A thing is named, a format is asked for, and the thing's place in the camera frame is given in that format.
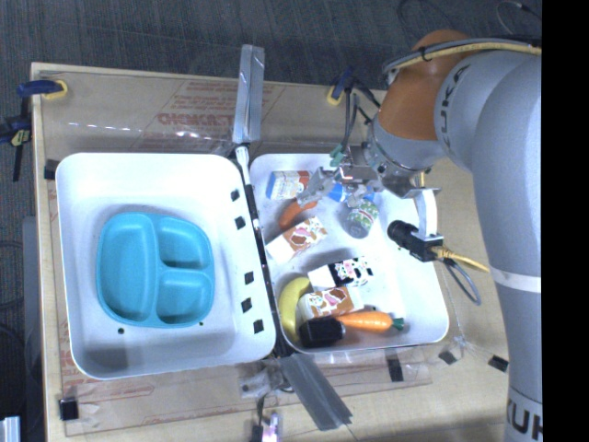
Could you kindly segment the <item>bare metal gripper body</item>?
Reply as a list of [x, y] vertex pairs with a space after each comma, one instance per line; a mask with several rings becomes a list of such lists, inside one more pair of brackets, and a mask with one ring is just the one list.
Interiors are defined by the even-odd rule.
[[386, 159], [378, 147], [367, 143], [348, 146], [341, 153], [339, 168], [343, 182], [364, 184], [375, 192], [408, 198], [416, 189], [415, 170]]

